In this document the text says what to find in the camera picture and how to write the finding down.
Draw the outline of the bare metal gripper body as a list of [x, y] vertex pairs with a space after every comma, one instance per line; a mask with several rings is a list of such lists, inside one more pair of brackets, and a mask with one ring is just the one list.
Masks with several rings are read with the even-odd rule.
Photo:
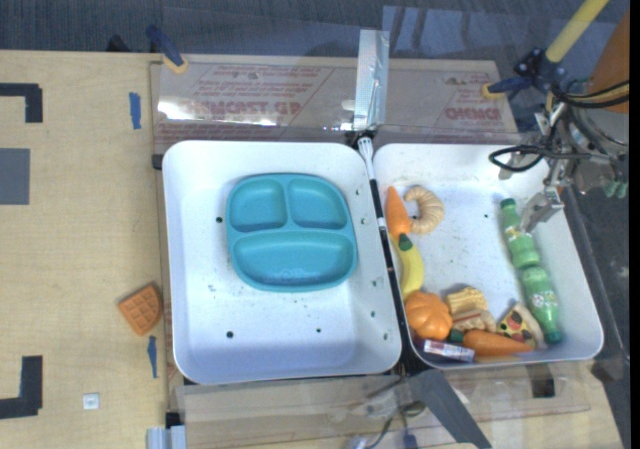
[[599, 189], [605, 196], [626, 196], [629, 147], [609, 138], [555, 137], [544, 184], [557, 190], [573, 185], [581, 194]]

